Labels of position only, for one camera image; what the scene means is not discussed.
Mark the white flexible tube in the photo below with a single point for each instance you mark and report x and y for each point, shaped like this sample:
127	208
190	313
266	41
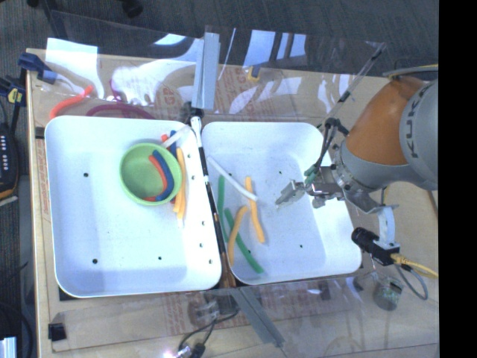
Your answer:
177	135
231	179

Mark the green bowl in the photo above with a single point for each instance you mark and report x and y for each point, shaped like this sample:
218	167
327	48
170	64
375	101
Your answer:
139	174

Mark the green flexible tube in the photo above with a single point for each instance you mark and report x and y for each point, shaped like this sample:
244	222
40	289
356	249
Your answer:
221	196
242	246

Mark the thin black and white rod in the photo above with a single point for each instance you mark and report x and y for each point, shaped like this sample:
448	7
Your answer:
204	170

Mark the purple flexible tube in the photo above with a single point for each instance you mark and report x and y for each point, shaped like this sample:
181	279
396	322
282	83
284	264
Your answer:
119	109

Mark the yellow flexible tube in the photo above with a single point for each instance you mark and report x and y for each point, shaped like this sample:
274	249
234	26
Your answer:
182	170
178	200
255	215
234	233

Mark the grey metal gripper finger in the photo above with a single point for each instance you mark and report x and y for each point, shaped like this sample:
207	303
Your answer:
290	197
292	187

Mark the brown cardboard board red print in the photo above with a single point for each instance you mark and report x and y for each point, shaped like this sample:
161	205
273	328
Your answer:
112	319

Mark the orange flexible tube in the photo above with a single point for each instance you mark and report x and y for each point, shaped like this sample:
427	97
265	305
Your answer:
67	103

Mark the red flexible tube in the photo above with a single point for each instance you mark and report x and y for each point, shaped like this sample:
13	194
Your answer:
160	172

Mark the white plastic tray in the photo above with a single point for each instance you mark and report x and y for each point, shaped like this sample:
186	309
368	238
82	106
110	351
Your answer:
112	229
290	229

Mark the black cylinder on white bracket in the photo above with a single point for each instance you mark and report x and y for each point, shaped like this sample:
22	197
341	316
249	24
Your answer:
376	246

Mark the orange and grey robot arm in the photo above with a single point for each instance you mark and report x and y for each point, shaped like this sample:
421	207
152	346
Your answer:
376	125

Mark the blue flexible tube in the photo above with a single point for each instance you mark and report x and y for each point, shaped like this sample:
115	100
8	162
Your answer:
169	174

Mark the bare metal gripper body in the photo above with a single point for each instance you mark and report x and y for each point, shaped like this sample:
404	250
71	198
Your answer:
328	186

